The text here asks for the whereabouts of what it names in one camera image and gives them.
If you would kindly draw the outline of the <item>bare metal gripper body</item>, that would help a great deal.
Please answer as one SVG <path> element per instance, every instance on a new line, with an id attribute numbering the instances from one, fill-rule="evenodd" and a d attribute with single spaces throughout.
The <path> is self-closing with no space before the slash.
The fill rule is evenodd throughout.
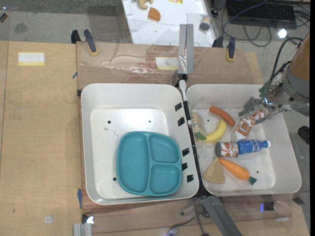
<path id="1" fill-rule="evenodd" d="M 293 90 L 288 83 L 270 85 L 264 97 L 264 107 L 270 112 L 288 112 L 292 110 L 290 98 L 293 98 Z"/>

